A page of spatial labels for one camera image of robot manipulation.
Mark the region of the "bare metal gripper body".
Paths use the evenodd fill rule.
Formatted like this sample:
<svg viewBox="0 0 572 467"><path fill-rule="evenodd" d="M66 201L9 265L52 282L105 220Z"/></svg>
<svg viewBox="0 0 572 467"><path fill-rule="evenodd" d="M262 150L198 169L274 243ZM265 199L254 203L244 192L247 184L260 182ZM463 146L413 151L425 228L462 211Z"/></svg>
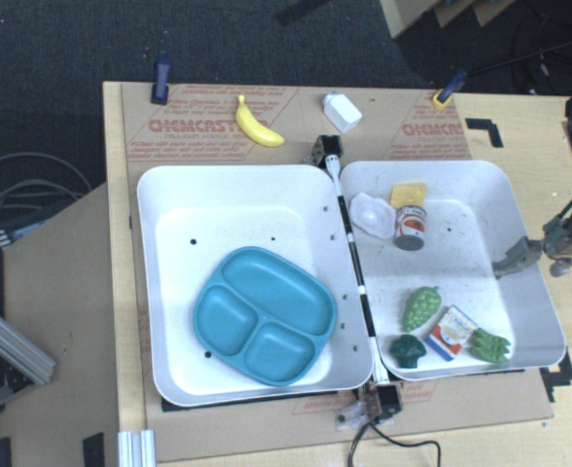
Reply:
<svg viewBox="0 0 572 467"><path fill-rule="evenodd" d="M551 276L568 274L572 268L572 218L554 217L543 230L543 250L553 261L550 266Z"/></svg>

